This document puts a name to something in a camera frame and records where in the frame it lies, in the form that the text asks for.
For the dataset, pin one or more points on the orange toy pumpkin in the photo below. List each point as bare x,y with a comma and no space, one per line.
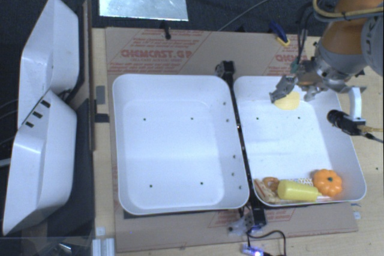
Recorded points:
327,183

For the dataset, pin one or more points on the brown cardboard board red print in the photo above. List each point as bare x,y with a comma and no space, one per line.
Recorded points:
156,54

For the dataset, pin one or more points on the yellow squeeze bottle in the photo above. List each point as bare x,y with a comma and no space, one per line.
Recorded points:
295,190

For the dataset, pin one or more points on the white plastic tray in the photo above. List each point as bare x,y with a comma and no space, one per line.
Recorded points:
174,144
285,144

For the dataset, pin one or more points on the black cylinder on white bracket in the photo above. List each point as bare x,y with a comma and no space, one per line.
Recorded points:
342,120

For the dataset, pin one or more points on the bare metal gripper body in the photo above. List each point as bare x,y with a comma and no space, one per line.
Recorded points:
312,76

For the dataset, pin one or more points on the white and yellow mesh piece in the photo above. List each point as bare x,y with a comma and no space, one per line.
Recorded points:
304,180

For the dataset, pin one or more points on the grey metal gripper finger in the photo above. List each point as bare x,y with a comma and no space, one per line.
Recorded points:
312,93
283,88

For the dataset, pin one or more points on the pale yellow round slice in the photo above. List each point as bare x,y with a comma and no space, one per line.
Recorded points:
288,103

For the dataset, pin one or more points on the thin black rod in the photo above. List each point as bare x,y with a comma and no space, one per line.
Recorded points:
241,135

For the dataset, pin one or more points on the brown toy pretzel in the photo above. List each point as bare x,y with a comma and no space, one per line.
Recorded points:
271,183

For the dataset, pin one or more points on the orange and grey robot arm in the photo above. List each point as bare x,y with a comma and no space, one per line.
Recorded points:
345,39

